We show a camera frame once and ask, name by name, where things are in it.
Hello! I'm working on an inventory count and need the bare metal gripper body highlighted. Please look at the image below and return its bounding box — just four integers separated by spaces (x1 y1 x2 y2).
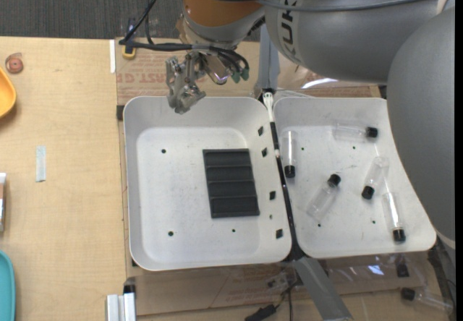
177 29 236 86

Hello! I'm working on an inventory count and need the white plastic tray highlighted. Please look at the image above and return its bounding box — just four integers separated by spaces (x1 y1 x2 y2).
272 96 438 260
122 95 293 273

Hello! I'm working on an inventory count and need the orange divided plate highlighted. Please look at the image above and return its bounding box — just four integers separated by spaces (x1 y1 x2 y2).
0 66 17 119

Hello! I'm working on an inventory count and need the black slotted rack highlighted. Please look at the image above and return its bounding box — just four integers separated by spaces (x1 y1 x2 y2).
202 147 261 220

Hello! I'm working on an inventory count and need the blue divided plate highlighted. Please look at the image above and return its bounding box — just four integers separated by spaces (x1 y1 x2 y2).
0 249 17 321

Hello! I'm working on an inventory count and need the brown cardboard board red print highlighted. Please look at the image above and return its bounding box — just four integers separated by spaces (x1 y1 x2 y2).
114 37 446 317

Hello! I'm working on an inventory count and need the brown doughnut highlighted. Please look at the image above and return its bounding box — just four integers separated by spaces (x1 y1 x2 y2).
4 52 25 74

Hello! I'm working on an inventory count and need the clear vial with black cap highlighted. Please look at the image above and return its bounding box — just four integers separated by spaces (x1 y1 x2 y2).
381 192 407 244
400 286 454 314
281 129 298 179
306 173 342 221
331 123 379 142
361 155 391 201
365 256 411 279

